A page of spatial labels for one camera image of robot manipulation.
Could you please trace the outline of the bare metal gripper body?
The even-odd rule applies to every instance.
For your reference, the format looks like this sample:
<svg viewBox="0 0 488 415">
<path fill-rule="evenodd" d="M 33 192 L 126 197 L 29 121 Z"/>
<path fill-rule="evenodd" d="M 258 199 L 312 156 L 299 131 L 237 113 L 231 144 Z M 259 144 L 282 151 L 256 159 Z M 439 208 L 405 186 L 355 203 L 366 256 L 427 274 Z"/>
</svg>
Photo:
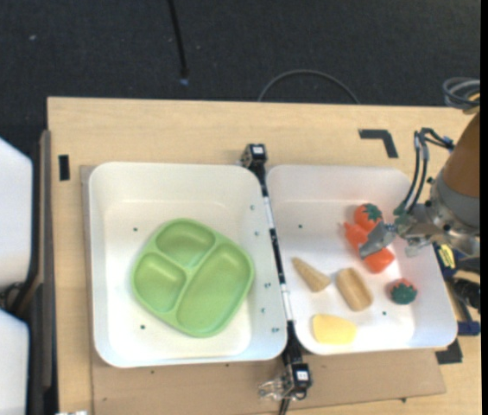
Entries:
<svg viewBox="0 0 488 415">
<path fill-rule="evenodd" d="M 396 233 L 409 253 L 431 244 L 449 245 L 459 253 L 480 253 L 479 230 L 463 223 L 448 207 L 436 201 L 396 208 Z"/>
</svg>

